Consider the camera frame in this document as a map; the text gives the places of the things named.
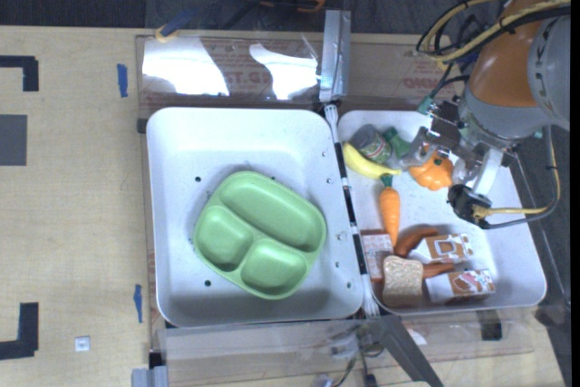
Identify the white carton red print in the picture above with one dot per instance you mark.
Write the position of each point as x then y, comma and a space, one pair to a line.
460, 285

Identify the white carton brown print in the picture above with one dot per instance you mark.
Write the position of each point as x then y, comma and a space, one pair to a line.
446, 248

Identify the green bottle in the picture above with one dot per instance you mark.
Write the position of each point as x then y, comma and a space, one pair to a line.
398, 142

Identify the black cylinder on white bracket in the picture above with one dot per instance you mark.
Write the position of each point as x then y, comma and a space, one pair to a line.
466, 201

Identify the yellow banana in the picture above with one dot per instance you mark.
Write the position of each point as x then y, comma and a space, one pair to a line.
362, 165

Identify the brown sausage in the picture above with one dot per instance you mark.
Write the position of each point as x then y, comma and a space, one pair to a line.
437, 270
412, 240

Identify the orange pumpkin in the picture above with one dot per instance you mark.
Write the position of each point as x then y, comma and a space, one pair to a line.
432, 174

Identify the orange carrot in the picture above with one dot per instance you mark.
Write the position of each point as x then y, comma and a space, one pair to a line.
389, 208

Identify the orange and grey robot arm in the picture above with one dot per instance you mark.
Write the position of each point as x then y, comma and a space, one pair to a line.
503, 72

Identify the white plastic tray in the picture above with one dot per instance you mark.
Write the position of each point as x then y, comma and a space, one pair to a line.
181, 149
498, 249

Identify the green divided plate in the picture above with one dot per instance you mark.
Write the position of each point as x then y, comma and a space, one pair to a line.
263, 235

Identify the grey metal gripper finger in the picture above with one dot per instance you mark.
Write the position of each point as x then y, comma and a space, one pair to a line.
466, 171
416, 149

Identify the grey and green can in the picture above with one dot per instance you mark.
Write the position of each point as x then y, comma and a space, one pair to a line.
371, 145

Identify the red and white packet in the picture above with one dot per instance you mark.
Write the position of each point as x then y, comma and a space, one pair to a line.
376, 251

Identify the slice of bread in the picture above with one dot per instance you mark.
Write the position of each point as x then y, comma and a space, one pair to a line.
402, 283

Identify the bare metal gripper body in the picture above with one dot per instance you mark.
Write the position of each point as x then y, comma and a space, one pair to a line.
448, 129

